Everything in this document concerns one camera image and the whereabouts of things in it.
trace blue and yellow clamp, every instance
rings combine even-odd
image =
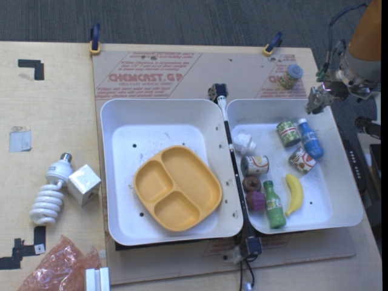
[[[280,46],[280,44],[282,43],[282,39],[281,39],[281,36],[283,34],[281,32],[278,32],[275,37],[272,39],[272,41],[270,43],[268,43],[266,45],[266,47],[264,47],[263,49],[263,54],[266,55],[266,56],[270,56],[272,55],[275,47],[277,46]]]
[[[101,51],[100,43],[98,41],[99,37],[99,23],[95,23],[90,31],[90,47],[89,52],[92,55],[98,55]]]

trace black tape corner marker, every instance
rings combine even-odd
[[[32,246],[25,246],[24,240],[21,238],[15,238],[13,242],[12,256],[0,258],[0,270],[20,269],[20,263],[24,256],[40,255],[39,247],[45,247],[46,245],[46,226],[37,226],[34,228],[34,245]]]
[[[34,68],[34,79],[38,81],[44,80],[44,64],[41,61],[32,59],[19,59],[18,67],[21,68]]]

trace blue water bottle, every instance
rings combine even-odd
[[[323,149],[316,138],[315,132],[307,125],[305,118],[299,119],[298,124],[304,148],[313,159],[320,158],[323,155]]]

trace table surface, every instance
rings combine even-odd
[[[205,47],[191,45],[102,44],[102,50],[260,54],[261,47]],[[0,42],[0,258],[11,256],[15,238],[33,244],[34,224],[28,218],[40,186],[47,183],[47,167],[70,152],[72,165],[88,164],[98,175],[93,64],[88,44]],[[304,70],[306,93],[315,85],[316,64],[309,48],[279,48],[295,55]],[[40,59],[44,81],[35,81],[33,69],[19,68],[19,59]],[[9,133],[18,126],[30,129],[32,149],[9,152]],[[59,221],[47,227],[46,251],[62,235],[84,253],[105,249],[101,194],[86,206],[64,192]],[[350,258],[255,269],[255,288],[274,290],[382,290],[382,259],[364,213],[349,227],[356,255]],[[43,255],[25,257],[21,269],[0,270],[2,289],[17,290],[39,265]],[[112,290],[238,290],[239,271],[112,286]],[[244,280],[250,281],[249,273]]]

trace orange divided tray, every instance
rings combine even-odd
[[[165,229],[187,230],[219,205],[222,188],[194,151],[181,145],[168,147],[135,173],[136,194]]]

